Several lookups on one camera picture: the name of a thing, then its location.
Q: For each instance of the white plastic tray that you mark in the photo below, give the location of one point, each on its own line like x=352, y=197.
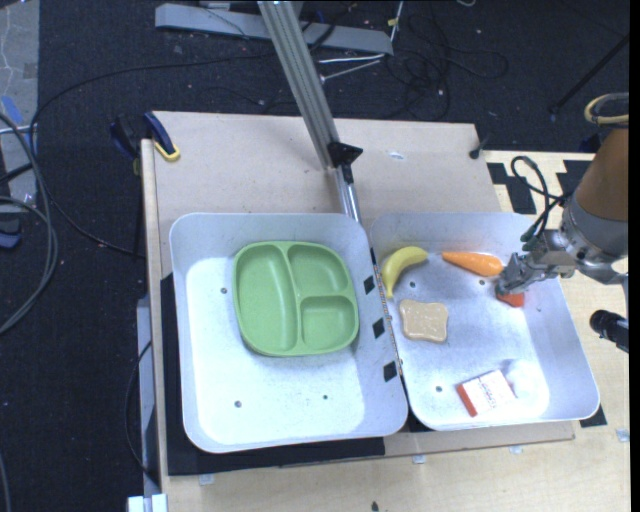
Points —
x=480, y=345
x=280, y=395

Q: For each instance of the thin black and white rod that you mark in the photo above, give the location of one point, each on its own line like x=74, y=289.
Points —
x=387, y=320

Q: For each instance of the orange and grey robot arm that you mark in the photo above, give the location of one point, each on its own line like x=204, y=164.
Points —
x=605, y=175

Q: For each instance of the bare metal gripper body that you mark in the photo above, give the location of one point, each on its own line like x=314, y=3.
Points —
x=555, y=257

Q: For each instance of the tan bread slice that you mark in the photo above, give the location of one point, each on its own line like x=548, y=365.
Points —
x=424, y=321

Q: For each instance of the black cylinder on white bracket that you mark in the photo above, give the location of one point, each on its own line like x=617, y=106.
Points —
x=607, y=324

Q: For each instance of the yellow banana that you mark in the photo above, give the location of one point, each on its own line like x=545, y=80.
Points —
x=395, y=267

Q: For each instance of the pale brown flat board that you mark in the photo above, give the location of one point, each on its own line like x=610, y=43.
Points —
x=260, y=170

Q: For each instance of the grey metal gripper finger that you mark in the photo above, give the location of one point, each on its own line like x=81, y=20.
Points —
x=509, y=277
x=526, y=281

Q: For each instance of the red-orange block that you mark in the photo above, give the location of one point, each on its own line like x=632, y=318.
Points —
x=512, y=300

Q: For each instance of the white and orange carton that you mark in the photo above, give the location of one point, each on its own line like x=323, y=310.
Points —
x=487, y=394

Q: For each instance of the orange carrot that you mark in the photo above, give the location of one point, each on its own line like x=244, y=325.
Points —
x=475, y=262

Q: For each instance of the white round lump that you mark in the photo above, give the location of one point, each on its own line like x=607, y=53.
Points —
x=527, y=380

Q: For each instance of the green divided plate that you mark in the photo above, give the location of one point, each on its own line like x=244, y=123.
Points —
x=265, y=300

